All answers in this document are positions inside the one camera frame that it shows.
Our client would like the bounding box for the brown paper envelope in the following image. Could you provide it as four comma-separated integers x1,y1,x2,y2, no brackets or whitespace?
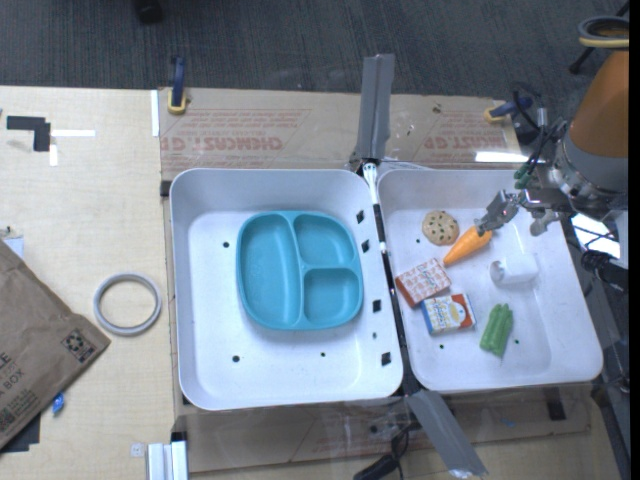
0,237,113,452

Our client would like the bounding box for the blue divided plate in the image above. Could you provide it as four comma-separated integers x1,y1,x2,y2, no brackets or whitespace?
235,210,365,332

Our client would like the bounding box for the orange patterned carton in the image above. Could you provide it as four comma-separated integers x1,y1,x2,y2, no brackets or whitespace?
394,257,453,310

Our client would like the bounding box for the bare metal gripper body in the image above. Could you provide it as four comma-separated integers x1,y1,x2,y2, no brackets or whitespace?
518,166,629,237

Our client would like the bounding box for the white blue and orange carton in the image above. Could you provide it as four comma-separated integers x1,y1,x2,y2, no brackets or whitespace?
419,293,478,337

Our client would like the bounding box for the white plastic tray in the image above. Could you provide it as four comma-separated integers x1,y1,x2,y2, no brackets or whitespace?
168,167,405,412
375,167,605,395

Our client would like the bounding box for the brown cardboard board red print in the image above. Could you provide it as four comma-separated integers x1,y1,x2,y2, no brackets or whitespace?
158,86,592,474

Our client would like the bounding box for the black cylinder on white bracket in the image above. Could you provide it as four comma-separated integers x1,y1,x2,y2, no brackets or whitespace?
579,209,630,292

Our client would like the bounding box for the orange carrot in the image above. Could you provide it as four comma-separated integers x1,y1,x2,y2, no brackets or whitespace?
442,225,494,268

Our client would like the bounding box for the white tape ring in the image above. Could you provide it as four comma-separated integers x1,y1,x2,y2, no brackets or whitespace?
92,271,164,338

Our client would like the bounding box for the tan biscuit with green dots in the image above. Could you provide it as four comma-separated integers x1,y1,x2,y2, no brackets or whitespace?
421,210,461,247

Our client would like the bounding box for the green bean bundle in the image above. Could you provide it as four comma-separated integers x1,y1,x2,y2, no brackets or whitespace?
478,302,515,360

